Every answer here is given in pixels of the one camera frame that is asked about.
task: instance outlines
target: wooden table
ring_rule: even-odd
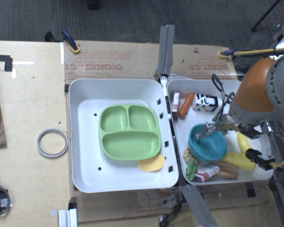
[[[41,156],[36,139],[47,128],[67,132],[65,74],[61,43],[0,41],[0,55],[13,61],[33,61],[14,65],[16,78],[4,71],[0,62],[0,104],[7,144],[0,147],[0,184],[8,189],[12,208],[0,216],[0,227],[56,227],[57,210],[67,210],[71,197],[69,157]],[[41,140],[50,153],[59,152],[63,139],[49,133]],[[214,208],[219,226],[280,227],[272,193],[263,188],[265,203],[238,208]],[[158,226],[158,217],[103,220],[79,226]],[[183,212],[170,226],[198,226],[194,215]]]

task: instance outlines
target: blue bowl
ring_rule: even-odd
[[[189,133],[189,150],[194,157],[201,161],[210,162],[223,158],[227,152],[227,144],[224,136],[215,131],[209,136],[197,140],[195,134],[200,133],[204,124],[195,125]]]

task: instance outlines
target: metal ring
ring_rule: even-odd
[[[44,151],[41,149],[41,147],[40,147],[40,140],[41,140],[41,138],[42,138],[45,134],[47,134],[47,133],[58,133],[58,134],[60,134],[60,135],[64,138],[64,140],[65,140],[65,146],[64,146],[64,149],[63,149],[61,152],[59,152],[59,153],[57,153],[57,154],[48,154],[48,153],[44,152]],[[67,135],[66,135],[65,132],[63,132],[63,131],[60,130],[60,129],[49,128],[49,129],[43,130],[43,131],[38,135],[38,138],[37,138],[37,149],[38,149],[39,153],[40,153],[42,156],[46,157],[46,158],[57,158],[57,157],[63,155],[63,154],[66,152],[67,148],[68,148]]]

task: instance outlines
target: green divided plate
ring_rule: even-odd
[[[100,142],[115,160],[144,160],[159,153],[161,135],[156,115],[143,105],[109,106],[100,116]]]

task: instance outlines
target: small box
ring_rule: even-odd
[[[202,111],[215,111],[221,103],[221,101],[216,96],[209,96],[204,94],[195,94],[192,107],[195,110],[202,110]]]
[[[219,171],[220,171],[219,166],[212,164],[212,163],[206,164],[205,166],[197,169],[194,180],[196,182],[204,183],[209,178],[216,175]]]
[[[174,120],[178,119],[178,106],[179,106],[180,93],[174,93],[174,98],[172,100],[171,115]]]

